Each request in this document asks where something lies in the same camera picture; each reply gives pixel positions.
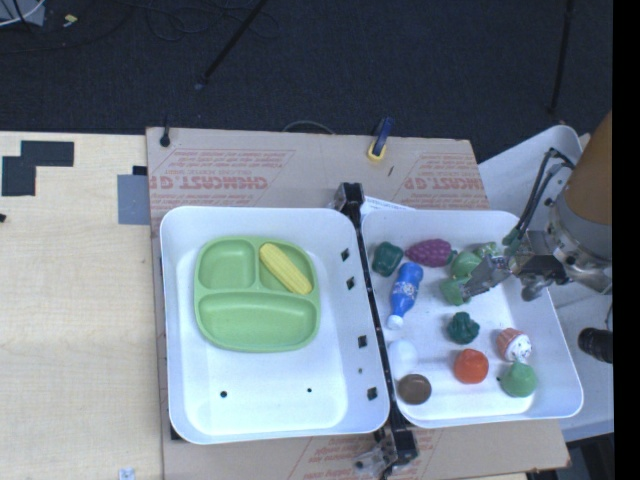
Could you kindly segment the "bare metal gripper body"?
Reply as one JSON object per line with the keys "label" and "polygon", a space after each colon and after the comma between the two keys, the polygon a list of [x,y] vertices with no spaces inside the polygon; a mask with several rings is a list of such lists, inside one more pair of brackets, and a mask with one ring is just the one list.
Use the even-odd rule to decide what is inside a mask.
{"label": "bare metal gripper body", "polygon": [[511,271],[520,282],[527,276],[541,276],[551,280],[549,286],[577,283],[598,294],[613,291],[610,267],[609,259],[563,232],[527,231],[510,259]]}

